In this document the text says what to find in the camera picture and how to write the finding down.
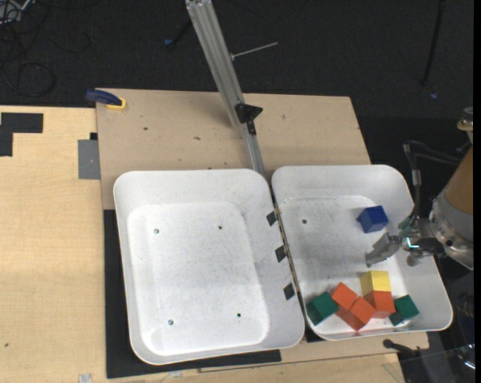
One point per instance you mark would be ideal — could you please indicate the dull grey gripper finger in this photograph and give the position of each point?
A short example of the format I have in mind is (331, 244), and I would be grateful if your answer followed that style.
(375, 258)
(385, 242)

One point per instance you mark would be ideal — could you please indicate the green cube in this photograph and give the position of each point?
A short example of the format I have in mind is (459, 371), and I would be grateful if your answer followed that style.
(323, 306)
(407, 307)

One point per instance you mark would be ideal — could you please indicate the orange cube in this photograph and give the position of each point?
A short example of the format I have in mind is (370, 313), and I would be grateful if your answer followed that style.
(344, 295)
(383, 303)
(359, 313)

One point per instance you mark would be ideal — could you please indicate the blue cube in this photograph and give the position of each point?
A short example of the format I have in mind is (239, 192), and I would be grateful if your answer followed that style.
(372, 218)

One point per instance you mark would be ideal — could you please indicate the brown cardboard board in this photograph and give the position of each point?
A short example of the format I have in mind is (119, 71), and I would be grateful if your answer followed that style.
(184, 138)

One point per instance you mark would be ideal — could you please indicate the yellow cube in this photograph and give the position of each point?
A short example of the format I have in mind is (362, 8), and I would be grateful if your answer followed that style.
(376, 281)

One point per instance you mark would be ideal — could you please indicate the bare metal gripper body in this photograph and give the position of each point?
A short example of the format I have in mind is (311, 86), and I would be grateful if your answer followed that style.
(431, 246)

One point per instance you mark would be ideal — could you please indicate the white plastic tray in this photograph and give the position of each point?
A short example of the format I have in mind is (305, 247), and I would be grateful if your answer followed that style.
(196, 277)
(332, 253)

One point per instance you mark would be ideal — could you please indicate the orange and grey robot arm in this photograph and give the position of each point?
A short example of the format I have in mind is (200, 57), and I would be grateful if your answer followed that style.
(459, 190)

